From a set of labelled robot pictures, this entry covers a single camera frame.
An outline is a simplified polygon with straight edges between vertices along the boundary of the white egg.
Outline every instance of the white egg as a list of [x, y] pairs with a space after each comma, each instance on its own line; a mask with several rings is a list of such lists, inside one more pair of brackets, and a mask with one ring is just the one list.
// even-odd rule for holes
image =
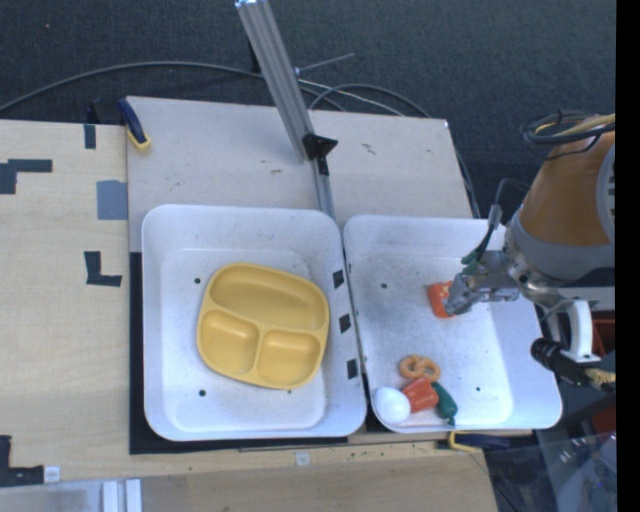
[[390, 425], [402, 423], [411, 414], [409, 399], [395, 388], [378, 388], [373, 397], [373, 406], [380, 420]]

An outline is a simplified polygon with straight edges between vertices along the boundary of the blue clamp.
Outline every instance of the blue clamp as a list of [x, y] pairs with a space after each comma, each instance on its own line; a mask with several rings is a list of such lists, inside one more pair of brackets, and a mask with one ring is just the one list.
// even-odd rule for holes
[[127, 136], [131, 143], [139, 150], [147, 149], [151, 145], [151, 139], [142, 129], [138, 116], [125, 98], [118, 100], [118, 110], [127, 124]]

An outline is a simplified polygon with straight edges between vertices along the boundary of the red toy pepper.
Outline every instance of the red toy pepper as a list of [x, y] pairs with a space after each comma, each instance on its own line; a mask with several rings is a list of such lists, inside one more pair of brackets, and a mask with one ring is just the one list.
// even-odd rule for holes
[[440, 399], [426, 377], [414, 380], [402, 392], [409, 399], [412, 413], [431, 409], [438, 404]]

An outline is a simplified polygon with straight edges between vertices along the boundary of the yellow divided plate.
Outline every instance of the yellow divided plate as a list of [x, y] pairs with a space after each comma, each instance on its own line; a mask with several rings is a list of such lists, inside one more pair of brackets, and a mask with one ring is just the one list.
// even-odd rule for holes
[[243, 382], [293, 389], [318, 371], [329, 304], [318, 286], [271, 267], [233, 263], [209, 281], [198, 317], [198, 352]]

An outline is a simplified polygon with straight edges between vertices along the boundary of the dark gray floor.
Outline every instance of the dark gray floor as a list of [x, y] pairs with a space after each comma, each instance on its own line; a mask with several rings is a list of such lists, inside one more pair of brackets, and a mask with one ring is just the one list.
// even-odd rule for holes
[[[540, 165], [520, 140], [521, 122], [558, 109], [615, 111], [615, 2], [271, 0], [271, 6], [294, 65], [355, 53], [302, 78], [381, 86], [447, 119], [482, 216], [502, 178], [531, 182]], [[158, 60], [251, 69], [233, 1], [0, 2], [0, 117], [84, 122], [88, 104], [100, 98], [105, 120], [117, 123], [115, 101], [125, 95], [271, 104], [262, 82], [176, 66], [102, 74], [1, 108], [71, 76]], [[419, 115], [384, 94], [361, 94]], [[358, 102], [344, 106], [376, 111]], [[520, 199], [508, 197], [505, 211]]]

